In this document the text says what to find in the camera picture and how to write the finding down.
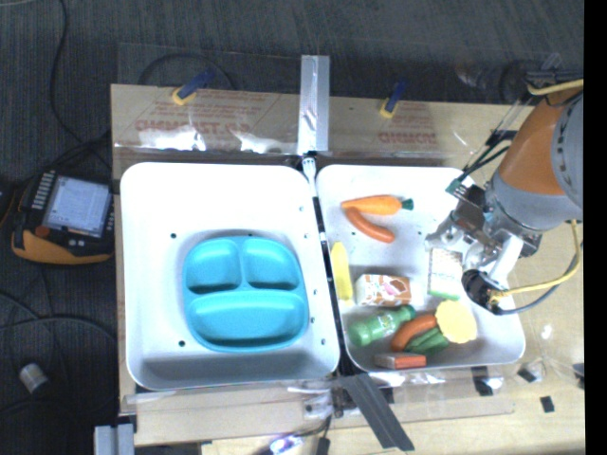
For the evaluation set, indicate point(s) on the yellow cauliflower with green leaves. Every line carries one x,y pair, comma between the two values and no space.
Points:
456,322

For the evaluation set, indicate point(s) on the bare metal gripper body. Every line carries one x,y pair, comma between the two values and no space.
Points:
474,216

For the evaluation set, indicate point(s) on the brown cardboard board red print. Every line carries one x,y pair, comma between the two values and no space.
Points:
427,126

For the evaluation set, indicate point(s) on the white and green carton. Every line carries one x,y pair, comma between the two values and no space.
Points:
445,273

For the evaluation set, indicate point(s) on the blue divided plate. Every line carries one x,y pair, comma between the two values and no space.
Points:
244,296

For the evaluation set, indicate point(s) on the yellow corn cob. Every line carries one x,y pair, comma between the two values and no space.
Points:
341,273

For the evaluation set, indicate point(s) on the black cylinder on white bracket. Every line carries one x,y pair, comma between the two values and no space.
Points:
478,286

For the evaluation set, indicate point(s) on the orange sausage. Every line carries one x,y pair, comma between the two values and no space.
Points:
372,228
411,331

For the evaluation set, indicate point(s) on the white plastic tray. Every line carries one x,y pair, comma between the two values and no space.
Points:
417,192
152,263

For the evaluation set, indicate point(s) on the orange carrot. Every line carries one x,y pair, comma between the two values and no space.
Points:
374,205

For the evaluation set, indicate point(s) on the green bottle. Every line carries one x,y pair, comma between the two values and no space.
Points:
377,327

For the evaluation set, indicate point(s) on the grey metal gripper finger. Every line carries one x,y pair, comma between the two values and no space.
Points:
473,256
437,241

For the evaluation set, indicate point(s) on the thin black and white rod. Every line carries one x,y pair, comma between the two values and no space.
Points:
317,206

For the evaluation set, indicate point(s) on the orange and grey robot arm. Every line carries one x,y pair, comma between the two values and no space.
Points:
533,159

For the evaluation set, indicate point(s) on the brown and white carton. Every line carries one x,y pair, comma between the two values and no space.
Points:
381,291

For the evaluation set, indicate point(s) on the grey metal can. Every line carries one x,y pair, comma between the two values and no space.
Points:
33,377

